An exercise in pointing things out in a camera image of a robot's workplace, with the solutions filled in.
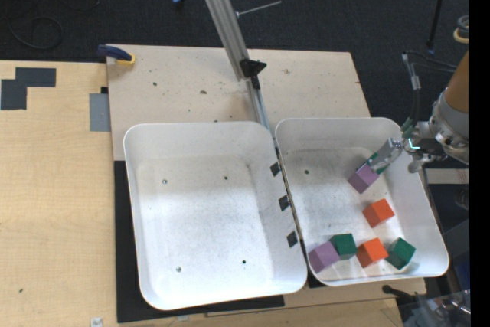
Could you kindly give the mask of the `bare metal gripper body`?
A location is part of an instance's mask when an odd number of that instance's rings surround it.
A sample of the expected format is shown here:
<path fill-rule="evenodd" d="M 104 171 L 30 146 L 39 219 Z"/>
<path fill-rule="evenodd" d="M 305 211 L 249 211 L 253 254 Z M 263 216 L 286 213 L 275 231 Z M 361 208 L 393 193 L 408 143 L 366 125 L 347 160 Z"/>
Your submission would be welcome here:
<path fill-rule="evenodd" d="M 446 123 L 435 120 L 418 122 L 402 128 L 402 144 L 405 151 L 421 165 L 455 159 L 469 164 L 469 140 Z"/>

